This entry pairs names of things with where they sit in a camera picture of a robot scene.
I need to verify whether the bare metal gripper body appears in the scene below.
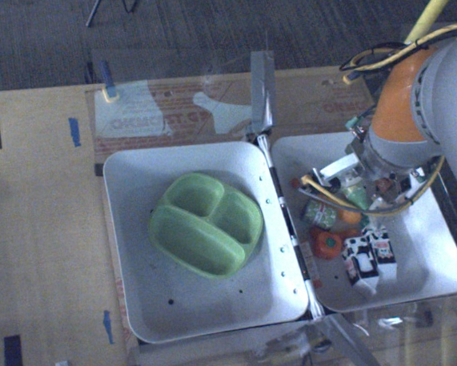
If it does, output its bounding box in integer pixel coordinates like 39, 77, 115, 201
347, 132, 418, 209

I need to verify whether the green bottle with white cap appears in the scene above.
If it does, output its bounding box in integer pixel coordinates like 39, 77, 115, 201
339, 174, 372, 213

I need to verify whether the orange toy fruit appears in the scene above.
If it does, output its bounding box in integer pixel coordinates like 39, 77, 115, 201
337, 207, 363, 227

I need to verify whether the red and white cow carton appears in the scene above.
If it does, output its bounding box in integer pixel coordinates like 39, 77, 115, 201
363, 224, 400, 286

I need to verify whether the green and red carton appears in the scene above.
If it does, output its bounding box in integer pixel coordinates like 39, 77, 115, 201
298, 196, 341, 233

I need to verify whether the white plastic tray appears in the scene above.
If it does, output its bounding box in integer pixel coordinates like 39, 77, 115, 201
268, 119, 457, 319
100, 133, 313, 348

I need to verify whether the black and white cow carton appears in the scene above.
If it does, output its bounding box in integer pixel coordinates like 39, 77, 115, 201
339, 234, 383, 299

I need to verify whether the orange pumpkin with green stem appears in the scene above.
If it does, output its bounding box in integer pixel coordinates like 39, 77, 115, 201
311, 229, 345, 263

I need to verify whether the thin black and white rod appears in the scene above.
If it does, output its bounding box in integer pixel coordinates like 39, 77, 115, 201
256, 130, 326, 324

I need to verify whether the brown cardboard board red print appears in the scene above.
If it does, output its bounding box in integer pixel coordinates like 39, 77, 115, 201
83, 58, 401, 366

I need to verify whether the green divided plate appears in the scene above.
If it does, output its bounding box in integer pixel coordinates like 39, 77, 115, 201
142, 166, 270, 286

